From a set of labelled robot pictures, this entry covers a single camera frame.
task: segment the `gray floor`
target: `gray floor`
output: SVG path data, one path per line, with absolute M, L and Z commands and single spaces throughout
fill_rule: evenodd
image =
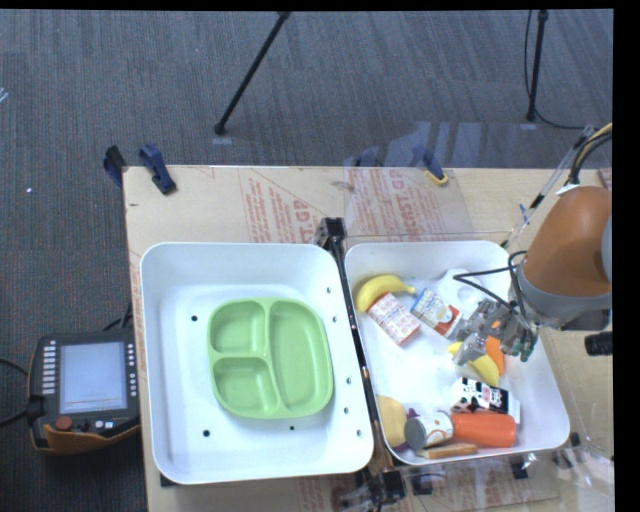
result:
M 556 167 L 582 127 L 612 120 L 614 13 L 549 11 L 533 122 L 529 14 L 295 12 L 216 135 L 275 12 L 0 9 L 0 357 L 28 367 L 44 334 L 125 310 L 111 145 L 136 165 L 145 143 L 167 164 L 408 165 L 406 138 L 445 167 Z M 611 146 L 587 166 L 611 167 Z M 1 417 L 20 410 L 24 376 L 0 367 L 0 396 Z M 0 465 L 2 510 L 146 509 L 137 437 L 44 457 L 21 420 Z

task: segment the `red cylinder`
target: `red cylinder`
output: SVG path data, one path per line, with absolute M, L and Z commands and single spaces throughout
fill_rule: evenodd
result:
M 509 448 L 516 442 L 516 422 L 509 414 L 455 413 L 450 417 L 454 441 L 494 448 Z

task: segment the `table top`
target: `table top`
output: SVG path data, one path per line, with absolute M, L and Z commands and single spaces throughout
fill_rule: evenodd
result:
M 163 195 L 145 167 L 123 173 L 132 301 L 139 360 L 140 406 L 149 509 L 199 511 L 215 501 L 226 510 L 339 510 L 338 496 L 355 489 L 354 476 L 285 478 L 205 486 L 161 485 L 151 445 L 150 406 L 140 261 L 161 242 L 308 243 L 321 219 L 344 219 L 348 240 L 423 241 L 480 237 L 502 242 L 549 180 L 550 169 L 450 169 L 438 186 L 417 168 L 168 166 L 177 188 Z M 601 186 L 594 170 L 583 170 L 582 184 Z M 554 203 L 548 195 L 516 245 L 526 247 Z M 613 509 L 612 358 L 592 357 L 584 333 L 548 332 L 541 338 L 570 416 L 572 431 L 602 452 L 584 465 L 597 485 L 576 482 L 552 458 L 540 458 L 539 471 L 515 479 L 499 461 L 487 467 L 496 481 L 469 481 L 469 468 L 447 470 L 430 493 L 409 495 L 391 510 L 473 510 L 505 505 L 503 510 L 579 510 L 584 500 Z

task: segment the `robotic hand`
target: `robotic hand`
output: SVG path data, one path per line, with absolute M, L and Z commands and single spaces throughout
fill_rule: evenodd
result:
M 612 205 L 612 193 L 603 188 L 581 186 L 565 192 L 521 263 L 510 265 L 509 302 L 481 301 L 458 331 L 457 340 L 463 343 L 454 362 L 463 365 L 485 354 L 489 336 L 500 340 L 505 354 L 526 361 L 543 327 L 605 329 L 613 303 Z M 585 344 L 595 341 L 587 338 Z

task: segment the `green divided plate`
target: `green divided plate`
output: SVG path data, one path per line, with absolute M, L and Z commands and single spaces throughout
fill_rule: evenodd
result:
M 258 419 L 314 414 L 333 394 L 327 335 L 306 304 L 280 297 L 225 302 L 209 319 L 213 392 L 227 411 Z

